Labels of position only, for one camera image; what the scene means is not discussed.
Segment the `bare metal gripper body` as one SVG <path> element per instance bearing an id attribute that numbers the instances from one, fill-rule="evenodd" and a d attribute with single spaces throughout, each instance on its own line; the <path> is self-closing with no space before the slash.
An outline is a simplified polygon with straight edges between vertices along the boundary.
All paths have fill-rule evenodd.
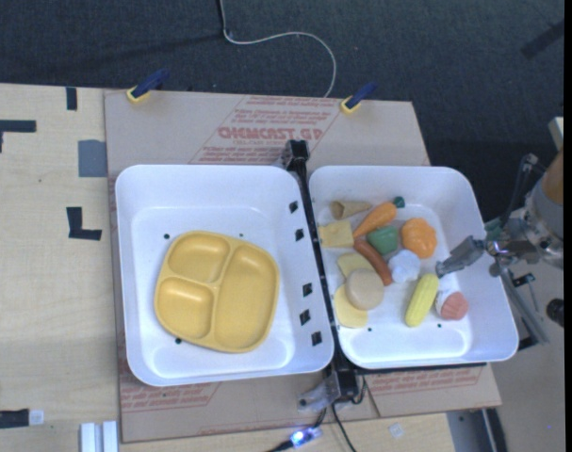
<path id="1" fill-rule="evenodd" d="M 564 269 L 564 241 L 535 214 L 519 214 L 506 222 L 495 218 L 484 225 L 486 250 L 510 263 L 528 264 L 544 262 Z"/>

